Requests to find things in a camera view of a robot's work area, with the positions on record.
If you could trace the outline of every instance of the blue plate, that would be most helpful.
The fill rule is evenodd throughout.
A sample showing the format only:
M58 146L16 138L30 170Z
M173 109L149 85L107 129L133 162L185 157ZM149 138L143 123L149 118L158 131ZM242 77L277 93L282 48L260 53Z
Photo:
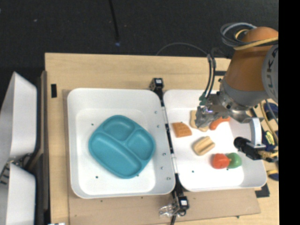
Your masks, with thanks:
M138 175L155 151L153 137L131 119L115 115L105 120L91 135L91 155L120 178Z

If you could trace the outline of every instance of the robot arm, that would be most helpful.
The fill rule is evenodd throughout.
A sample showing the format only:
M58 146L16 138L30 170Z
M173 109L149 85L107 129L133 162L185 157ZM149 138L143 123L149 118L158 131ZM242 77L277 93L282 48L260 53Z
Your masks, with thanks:
M247 25L248 29L235 32L233 39L226 38L230 29L236 29L240 25ZM238 36L243 32L246 34L240 41ZM205 98L200 97L195 124L199 128L205 128L221 117L232 117L240 123L250 123L252 141L242 140L242 147L245 152L245 146L250 146L253 154L259 154L258 151L263 147L260 122L249 116L247 111L268 98L278 103L278 32L267 27L233 23L223 26L221 33L223 41L236 51L220 83L219 91ZM215 61L212 60L211 64L215 66ZM236 147L243 151L241 141L236 142Z

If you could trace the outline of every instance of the dark background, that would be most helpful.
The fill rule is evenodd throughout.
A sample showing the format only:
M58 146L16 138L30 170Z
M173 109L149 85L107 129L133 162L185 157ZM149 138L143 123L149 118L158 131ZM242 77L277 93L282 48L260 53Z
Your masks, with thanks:
M13 71L35 83L44 54L155 55L173 42L209 51L233 50L222 41L225 23L247 22L278 30L279 0L0 0L0 105ZM116 35L120 46L116 45ZM160 55L205 56L174 45Z

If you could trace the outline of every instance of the wooden table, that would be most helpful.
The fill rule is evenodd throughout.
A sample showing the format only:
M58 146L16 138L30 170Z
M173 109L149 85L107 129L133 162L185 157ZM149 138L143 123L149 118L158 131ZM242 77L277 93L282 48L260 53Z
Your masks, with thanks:
M228 59L217 59L217 70L226 71L229 62ZM66 164L63 90L78 87L148 89L154 77L163 78L164 90L204 89L208 81L208 72L206 58L46 53L45 108L51 222L70 225L95 224L96 221L101 224L170 223L169 218L158 217L158 207L155 207L168 201L169 195L91 201L80 199L70 192ZM218 90L218 78L213 89ZM265 163L265 167L266 170L275 169L274 164ZM182 225L279 224L278 182L268 179L267 184L270 197L259 199L256 199L254 189L188 193L191 208L185 217L180 217L177 221ZM126 208L124 203L130 204L131 210ZM99 209L90 211L87 208L90 205L96 205Z

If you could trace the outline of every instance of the red toy tomato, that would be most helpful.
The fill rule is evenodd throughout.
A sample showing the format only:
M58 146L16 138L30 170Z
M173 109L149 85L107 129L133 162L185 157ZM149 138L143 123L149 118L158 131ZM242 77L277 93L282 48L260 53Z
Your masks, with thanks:
M228 167L230 164L230 159L223 153L215 154L212 160L212 166L216 169L222 169Z

